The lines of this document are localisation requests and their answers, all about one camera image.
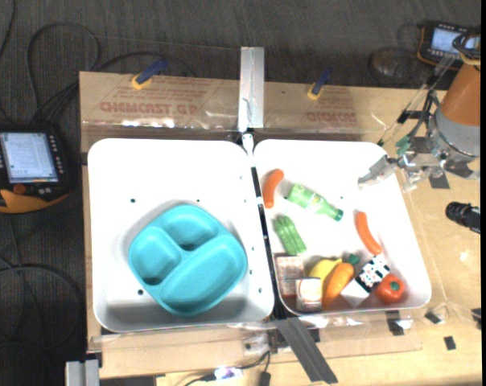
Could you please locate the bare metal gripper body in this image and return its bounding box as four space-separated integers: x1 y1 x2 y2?
394 134 456 180

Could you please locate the white plastic tray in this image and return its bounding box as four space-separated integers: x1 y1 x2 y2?
87 137 276 334
252 138 433 318

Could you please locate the orange sausage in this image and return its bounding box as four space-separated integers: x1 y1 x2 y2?
262 168 286 210
354 211 383 256

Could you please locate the green plastic bottle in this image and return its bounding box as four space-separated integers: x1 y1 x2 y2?
284 183 344 222

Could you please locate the black and white milk carton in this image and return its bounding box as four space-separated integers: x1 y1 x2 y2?
340 253 391 307

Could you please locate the green asparagus bunch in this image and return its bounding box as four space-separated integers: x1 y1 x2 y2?
272 214 308 257

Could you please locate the yellow lemon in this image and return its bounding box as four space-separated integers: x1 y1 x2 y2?
307 257 343 281

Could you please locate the orange carrot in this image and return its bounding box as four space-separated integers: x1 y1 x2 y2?
321 253 361 310

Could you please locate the orange bell pepper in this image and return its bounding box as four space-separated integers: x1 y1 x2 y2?
373 273 406 305

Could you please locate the blue divided plate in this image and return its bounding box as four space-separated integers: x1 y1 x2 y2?
127 203 249 318

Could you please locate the brown cardboard board red print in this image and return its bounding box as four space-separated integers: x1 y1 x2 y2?
78 70 482 380

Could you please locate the black cylinder on white bracket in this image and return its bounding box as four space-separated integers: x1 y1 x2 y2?
445 200 482 235

